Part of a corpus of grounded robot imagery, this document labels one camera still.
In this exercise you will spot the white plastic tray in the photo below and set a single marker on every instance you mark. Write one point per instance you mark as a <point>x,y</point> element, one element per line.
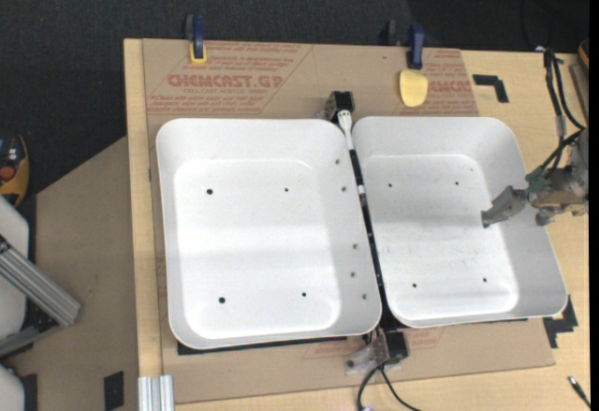
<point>449,236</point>
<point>262,236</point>

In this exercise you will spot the pale yellow rounded toy piece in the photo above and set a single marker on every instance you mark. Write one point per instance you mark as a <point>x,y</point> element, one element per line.
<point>413,87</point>

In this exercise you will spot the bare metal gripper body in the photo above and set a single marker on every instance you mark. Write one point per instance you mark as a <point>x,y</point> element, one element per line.
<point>561,198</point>

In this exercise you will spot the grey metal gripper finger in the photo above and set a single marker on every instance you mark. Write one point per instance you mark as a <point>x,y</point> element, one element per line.
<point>545,216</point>
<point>504,207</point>

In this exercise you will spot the thin black and white rod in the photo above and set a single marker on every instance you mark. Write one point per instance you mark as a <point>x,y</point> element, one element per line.
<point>366,208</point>

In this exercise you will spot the brown cardboard board red print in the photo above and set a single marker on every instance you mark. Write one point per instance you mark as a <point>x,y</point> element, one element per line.
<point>281,91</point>

